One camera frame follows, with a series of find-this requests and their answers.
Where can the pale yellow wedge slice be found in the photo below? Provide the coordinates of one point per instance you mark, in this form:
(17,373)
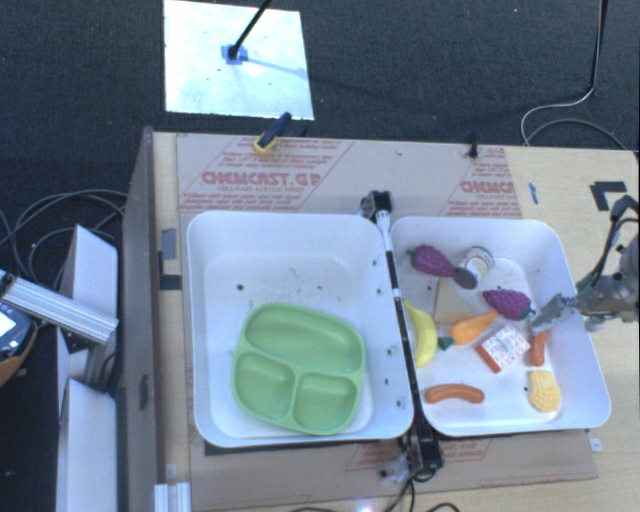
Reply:
(450,307)

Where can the red and white carton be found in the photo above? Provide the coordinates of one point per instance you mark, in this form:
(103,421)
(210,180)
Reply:
(502,347)

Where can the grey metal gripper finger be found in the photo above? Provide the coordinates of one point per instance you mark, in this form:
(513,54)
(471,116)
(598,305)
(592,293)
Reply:
(552,312)
(595,323)

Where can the orange carrot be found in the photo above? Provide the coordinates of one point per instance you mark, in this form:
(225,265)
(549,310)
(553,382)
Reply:
(472,327)

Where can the yellow banana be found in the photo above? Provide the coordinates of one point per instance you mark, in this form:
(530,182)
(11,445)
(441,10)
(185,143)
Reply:
(424,335)

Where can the long orange sausage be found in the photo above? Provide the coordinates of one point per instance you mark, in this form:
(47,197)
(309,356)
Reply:
(454,394)

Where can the yellow corn cob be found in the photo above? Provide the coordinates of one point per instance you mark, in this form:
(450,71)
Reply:
(545,392)

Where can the purple grapes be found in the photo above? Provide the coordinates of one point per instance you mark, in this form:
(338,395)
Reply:
(432,260)
(507,302)

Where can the thin black and white rod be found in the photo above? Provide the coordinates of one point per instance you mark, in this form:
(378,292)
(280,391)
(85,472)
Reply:
(395,285)

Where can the small white can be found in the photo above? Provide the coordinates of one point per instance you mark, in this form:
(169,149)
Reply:
(475,265)

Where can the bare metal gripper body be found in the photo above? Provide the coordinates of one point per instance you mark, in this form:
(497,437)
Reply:
(612,297)

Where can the green divided plate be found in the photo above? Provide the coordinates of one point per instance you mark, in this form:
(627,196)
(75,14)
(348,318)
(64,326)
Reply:
(300,370)

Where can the brown cardboard board red print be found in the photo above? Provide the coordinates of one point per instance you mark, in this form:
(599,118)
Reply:
(320,170)

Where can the short orange sausage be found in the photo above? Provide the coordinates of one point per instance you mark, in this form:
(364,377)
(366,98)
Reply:
(538,350)

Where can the white plastic tray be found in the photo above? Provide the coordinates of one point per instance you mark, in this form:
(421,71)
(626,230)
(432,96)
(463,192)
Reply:
(300,240)
(565,380)

